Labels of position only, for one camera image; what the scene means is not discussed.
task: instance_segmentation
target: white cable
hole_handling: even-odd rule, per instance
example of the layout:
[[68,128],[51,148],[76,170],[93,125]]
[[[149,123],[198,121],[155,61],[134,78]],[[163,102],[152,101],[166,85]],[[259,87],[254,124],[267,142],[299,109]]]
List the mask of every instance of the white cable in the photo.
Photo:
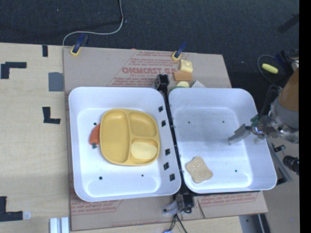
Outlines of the white cable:
[[120,23],[120,26],[117,30],[115,30],[114,32],[110,32],[110,33],[97,33],[97,32],[88,32],[88,31],[75,31],[75,32],[72,32],[72,33],[69,33],[65,36],[64,40],[63,40],[63,46],[65,45],[65,41],[66,39],[72,35],[72,34],[75,34],[75,33],[88,33],[88,34],[96,34],[96,35],[110,35],[110,34],[114,34],[114,33],[117,33],[121,28],[122,28],[122,25],[123,25],[123,11],[122,11],[122,4],[121,4],[121,0],[119,0],[119,6],[120,6],[120,12],[121,12],[121,17],[122,17],[122,20],[121,20],[121,23]]

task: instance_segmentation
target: brown object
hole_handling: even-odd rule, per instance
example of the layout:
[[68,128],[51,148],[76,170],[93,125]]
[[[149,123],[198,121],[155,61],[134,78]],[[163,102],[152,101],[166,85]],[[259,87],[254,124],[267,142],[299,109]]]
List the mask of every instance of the brown object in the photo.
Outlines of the brown object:
[[174,72],[174,78],[176,81],[192,81],[192,74],[190,72]]
[[278,101],[280,105],[291,111],[299,111],[299,69],[288,79],[281,91]]

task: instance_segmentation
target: black fabric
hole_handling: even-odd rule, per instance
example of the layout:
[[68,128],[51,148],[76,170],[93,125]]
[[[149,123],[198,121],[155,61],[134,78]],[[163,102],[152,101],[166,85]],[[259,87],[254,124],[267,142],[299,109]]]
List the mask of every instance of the black fabric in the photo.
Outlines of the black fabric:
[[[174,51],[188,41],[185,51],[222,54],[232,86],[249,91],[258,110],[270,85],[258,57],[299,48],[299,0],[121,1],[122,29],[91,35],[89,47]],[[61,45],[70,32],[107,33],[121,21],[118,0],[0,0],[0,7],[1,42]]]

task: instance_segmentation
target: sponge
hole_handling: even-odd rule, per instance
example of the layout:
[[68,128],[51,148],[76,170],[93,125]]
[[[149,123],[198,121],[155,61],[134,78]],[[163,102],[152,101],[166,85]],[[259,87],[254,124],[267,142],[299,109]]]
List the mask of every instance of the sponge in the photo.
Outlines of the sponge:
[[191,61],[188,60],[180,60],[180,71],[182,72],[192,72],[193,68],[192,68],[192,63]]

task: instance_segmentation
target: white tray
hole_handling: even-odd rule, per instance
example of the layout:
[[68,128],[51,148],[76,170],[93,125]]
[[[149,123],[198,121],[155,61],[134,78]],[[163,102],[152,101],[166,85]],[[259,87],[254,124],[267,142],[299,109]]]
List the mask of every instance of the white tray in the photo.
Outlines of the white tray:
[[[160,155],[147,166],[119,166],[106,161],[100,146],[88,143],[94,123],[115,108],[140,110],[157,121]],[[73,179],[85,201],[164,196],[181,185],[171,130],[162,95],[152,88],[78,87],[69,95]]]
[[[169,95],[174,130],[187,187],[195,193],[272,189],[276,172],[263,140],[255,135],[228,145],[228,137],[257,114],[252,96],[235,88],[179,88]],[[213,172],[195,183],[185,165],[201,156]]]

